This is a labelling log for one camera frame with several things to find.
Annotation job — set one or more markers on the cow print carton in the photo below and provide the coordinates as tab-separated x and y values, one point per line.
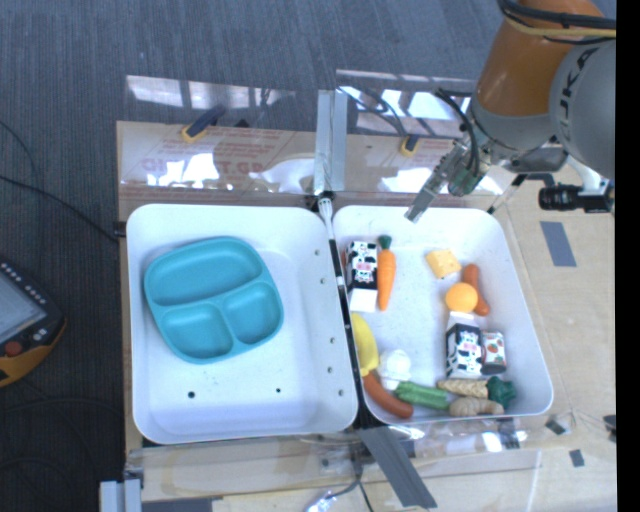
362	270
463	350

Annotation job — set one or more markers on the red sausage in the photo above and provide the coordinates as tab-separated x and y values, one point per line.
387	400

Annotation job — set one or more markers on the yellow cheese wedge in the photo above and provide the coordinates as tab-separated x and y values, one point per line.
443	263

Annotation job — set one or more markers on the brown sausage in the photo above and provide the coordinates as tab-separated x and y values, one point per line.
472	275

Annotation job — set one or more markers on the yellow banana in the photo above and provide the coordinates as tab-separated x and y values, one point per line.
365	345

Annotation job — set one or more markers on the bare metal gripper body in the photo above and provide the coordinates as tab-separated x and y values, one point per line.
457	167

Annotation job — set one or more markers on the white plastic tray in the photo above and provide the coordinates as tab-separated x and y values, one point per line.
420	320
300	390

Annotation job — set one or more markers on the orange carrot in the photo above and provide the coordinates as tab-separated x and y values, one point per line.
386	275

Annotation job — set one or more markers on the beige corn cob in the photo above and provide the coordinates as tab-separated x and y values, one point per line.
462	387

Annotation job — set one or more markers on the white garlic bulb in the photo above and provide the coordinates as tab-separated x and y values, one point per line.
395	367

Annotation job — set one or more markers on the beige ginger root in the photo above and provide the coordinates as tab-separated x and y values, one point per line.
472	407

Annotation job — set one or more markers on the blue divided plate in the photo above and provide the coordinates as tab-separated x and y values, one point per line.
210	295

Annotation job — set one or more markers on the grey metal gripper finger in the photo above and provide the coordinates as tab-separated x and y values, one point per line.
421	204

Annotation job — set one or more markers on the green beans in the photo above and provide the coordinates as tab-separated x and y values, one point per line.
422	395

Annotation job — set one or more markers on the strawberry print carton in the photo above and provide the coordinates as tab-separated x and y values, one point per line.
494	350

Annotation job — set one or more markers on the green broccoli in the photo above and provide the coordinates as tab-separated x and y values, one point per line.
502	392

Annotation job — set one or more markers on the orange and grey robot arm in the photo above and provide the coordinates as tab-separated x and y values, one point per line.
530	65

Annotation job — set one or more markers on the black cylinder on white bracket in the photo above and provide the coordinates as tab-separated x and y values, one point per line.
565	198

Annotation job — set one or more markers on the orange fruit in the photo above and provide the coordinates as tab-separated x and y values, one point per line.
461	298

